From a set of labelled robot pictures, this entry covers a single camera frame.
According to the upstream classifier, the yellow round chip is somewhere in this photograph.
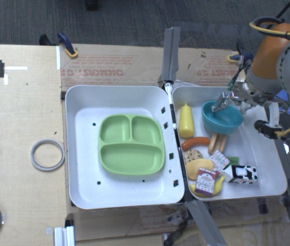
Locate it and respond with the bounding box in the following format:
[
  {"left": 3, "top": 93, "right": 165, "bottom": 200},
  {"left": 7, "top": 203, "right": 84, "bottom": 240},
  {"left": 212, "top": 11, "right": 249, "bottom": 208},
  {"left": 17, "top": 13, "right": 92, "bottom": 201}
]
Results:
[{"left": 185, "top": 158, "right": 215, "bottom": 181}]

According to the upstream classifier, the white carton with red print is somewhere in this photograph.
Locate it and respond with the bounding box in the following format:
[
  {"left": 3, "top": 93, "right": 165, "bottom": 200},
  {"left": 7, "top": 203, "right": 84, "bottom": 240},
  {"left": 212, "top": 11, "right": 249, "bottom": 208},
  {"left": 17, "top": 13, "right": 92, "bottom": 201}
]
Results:
[{"left": 208, "top": 150, "right": 231, "bottom": 174}]

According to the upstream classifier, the green divided plate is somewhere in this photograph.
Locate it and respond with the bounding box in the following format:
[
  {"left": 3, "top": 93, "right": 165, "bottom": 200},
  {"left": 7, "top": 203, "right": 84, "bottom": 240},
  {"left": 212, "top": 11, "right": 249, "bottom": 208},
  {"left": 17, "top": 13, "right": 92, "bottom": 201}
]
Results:
[{"left": 98, "top": 113, "right": 166, "bottom": 176}]

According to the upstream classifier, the chocolate chip biscuit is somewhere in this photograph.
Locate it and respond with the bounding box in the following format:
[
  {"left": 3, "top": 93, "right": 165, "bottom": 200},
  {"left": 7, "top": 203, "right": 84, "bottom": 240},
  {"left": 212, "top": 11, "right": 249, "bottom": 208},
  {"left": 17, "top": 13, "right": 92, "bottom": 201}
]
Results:
[{"left": 183, "top": 148, "right": 204, "bottom": 165}]

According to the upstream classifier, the red and white carton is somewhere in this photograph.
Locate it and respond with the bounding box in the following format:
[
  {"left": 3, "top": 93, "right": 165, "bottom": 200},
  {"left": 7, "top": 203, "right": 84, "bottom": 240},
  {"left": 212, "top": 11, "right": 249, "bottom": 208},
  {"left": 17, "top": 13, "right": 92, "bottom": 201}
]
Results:
[{"left": 195, "top": 167, "right": 217, "bottom": 197}]

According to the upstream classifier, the white plastic tray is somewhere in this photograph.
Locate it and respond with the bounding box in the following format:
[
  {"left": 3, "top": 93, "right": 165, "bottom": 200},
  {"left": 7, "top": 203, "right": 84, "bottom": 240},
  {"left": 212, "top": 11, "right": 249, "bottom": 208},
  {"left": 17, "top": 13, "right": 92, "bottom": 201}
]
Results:
[
  {"left": 171, "top": 86, "right": 288, "bottom": 202},
  {"left": 65, "top": 85, "right": 185, "bottom": 210}
]

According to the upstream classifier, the yellow banana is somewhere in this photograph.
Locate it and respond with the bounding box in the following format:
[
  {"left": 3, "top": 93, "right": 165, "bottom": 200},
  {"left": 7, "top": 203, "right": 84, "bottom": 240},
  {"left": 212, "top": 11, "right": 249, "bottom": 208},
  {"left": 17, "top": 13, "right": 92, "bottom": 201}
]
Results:
[{"left": 189, "top": 175, "right": 226, "bottom": 198}]

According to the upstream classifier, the tan hot dog bun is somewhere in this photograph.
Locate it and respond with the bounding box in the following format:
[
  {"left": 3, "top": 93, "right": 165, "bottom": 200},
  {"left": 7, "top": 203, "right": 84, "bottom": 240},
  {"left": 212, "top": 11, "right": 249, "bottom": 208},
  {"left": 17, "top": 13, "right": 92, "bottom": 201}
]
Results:
[{"left": 207, "top": 133, "right": 228, "bottom": 156}]

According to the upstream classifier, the yellow mustard bottle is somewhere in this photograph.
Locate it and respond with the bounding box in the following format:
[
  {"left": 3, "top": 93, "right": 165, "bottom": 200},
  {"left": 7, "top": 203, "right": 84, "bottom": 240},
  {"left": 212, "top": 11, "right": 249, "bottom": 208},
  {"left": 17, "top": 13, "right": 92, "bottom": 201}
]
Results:
[{"left": 178, "top": 102, "right": 195, "bottom": 139}]

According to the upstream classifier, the grey tape roll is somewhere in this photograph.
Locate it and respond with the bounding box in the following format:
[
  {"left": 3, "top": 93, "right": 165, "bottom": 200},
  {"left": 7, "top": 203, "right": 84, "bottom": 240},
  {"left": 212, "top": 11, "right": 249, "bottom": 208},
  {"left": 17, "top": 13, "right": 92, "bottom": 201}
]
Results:
[{"left": 30, "top": 138, "right": 66, "bottom": 172}]

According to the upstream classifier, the blue bowl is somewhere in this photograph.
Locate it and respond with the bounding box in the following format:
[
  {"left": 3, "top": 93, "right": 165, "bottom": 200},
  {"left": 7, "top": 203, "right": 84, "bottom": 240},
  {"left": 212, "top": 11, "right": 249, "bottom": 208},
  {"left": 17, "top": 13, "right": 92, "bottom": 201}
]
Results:
[{"left": 201, "top": 100, "right": 244, "bottom": 135}]

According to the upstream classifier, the orange sausage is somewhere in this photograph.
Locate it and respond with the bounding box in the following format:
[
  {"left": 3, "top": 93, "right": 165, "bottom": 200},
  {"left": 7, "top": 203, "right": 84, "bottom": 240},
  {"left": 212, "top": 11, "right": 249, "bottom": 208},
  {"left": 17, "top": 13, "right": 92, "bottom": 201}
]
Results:
[{"left": 181, "top": 136, "right": 211, "bottom": 152}]

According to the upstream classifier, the brown cardboard board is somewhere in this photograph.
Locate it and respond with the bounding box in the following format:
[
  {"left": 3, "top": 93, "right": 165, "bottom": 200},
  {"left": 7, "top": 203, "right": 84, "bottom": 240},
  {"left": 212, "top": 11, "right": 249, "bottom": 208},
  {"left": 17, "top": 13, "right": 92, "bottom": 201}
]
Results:
[{"left": 59, "top": 43, "right": 290, "bottom": 242}]

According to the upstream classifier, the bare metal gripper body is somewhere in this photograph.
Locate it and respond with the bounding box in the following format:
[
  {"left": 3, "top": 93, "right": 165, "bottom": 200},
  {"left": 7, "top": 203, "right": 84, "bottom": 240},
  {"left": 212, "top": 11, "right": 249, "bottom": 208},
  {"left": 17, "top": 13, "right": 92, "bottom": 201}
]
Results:
[{"left": 230, "top": 81, "right": 263, "bottom": 107}]

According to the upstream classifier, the black and white milk carton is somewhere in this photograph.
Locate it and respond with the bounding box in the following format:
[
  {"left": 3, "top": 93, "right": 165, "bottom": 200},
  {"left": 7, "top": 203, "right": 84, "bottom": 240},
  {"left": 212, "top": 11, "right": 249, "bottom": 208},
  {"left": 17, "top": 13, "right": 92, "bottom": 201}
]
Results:
[{"left": 221, "top": 165, "right": 259, "bottom": 185}]

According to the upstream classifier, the green toy vegetable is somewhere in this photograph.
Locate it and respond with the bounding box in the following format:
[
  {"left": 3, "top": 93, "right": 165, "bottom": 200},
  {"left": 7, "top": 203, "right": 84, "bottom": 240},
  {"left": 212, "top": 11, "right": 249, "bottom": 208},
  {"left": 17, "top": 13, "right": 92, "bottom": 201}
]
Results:
[{"left": 226, "top": 156, "right": 240, "bottom": 167}]

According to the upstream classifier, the black cylinder on white bracket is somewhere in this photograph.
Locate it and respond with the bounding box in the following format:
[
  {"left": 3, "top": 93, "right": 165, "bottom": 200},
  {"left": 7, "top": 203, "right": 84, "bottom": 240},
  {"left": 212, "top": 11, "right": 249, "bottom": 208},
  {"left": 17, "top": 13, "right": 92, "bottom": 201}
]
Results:
[{"left": 254, "top": 102, "right": 283, "bottom": 139}]

